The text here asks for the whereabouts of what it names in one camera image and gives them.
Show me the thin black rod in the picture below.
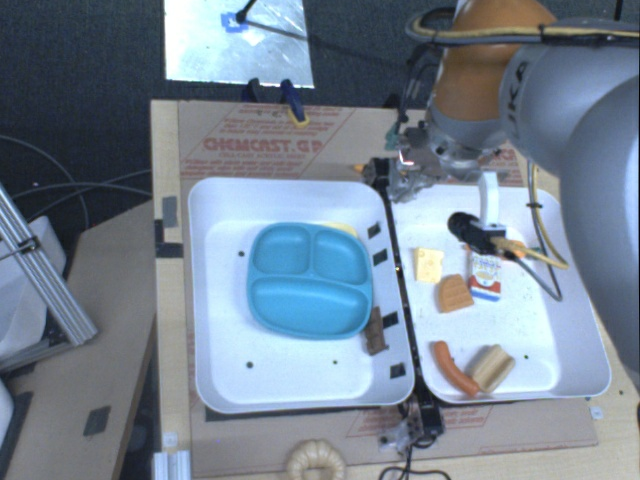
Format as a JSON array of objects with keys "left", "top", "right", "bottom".
[{"left": 378, "top": 181, "right": 427, "bottom": 405}]

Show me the orange bread slice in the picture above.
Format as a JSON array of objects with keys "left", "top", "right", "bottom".
[{"left": 437, "top": 273, "right": 476, "bottom": 315}]

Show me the white plastic tray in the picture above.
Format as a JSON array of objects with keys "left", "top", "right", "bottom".
[
  {"left": 187, "top": 176, "right": 417, "bottom": 415},
  {"left": 388, "top": 180, "right": 613, "bottom": 405}
]

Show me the black block with thin wires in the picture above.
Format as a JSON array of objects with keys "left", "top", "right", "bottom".
[
  {"left": 416, "top": 398, "right": 447, "bottom": 440},
  {"left": 366, "top": 156, "right": 392, "bottom": 187}
]

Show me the yellow flat toy piece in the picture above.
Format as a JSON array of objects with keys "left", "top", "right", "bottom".
[{"left": 318, "top": 220, "right": 359, "bottom": 240}]

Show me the black cylinder on white bracket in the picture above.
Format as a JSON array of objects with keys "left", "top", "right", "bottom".
[{"left": 446, "top": 170, "right": 509, "bottom": 257}]

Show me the blue divided plate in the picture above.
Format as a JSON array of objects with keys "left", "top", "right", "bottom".
[{"left": 245, "top": 221, "right": 374, "bottom": 341}]

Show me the brown cardboard board, red print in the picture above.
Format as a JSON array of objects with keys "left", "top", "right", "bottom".
[{"left": 177, "top": 100, "right": 599, "bottom": 479}]

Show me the yellow cheese wedge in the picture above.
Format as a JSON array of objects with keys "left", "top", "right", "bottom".
[{"left": 412, "top": 246, "right": 446, "bottom": 285}]

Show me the beige hot dog bun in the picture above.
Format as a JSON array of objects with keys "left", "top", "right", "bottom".
[{"left": 466, "top": 343, "right": 517, "bottom": 395}]

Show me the orange sausage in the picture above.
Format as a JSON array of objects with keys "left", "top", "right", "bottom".
[{"left": 431, "top": 340, "right": 482, "bottom": 399}]

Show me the white red blue carton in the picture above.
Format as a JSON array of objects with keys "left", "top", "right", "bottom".
[{"left": 467, "top": 246, "right": 503, "bottom": 304}]

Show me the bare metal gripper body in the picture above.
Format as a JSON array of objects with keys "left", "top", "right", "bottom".
[{"left": 394, "top": 127, "right": 484, "bottom": 180}]

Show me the brown chocolate bar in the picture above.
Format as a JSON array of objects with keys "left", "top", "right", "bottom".
[{"left": 362, "top": 306, "right": 391, "bottom": 357}]

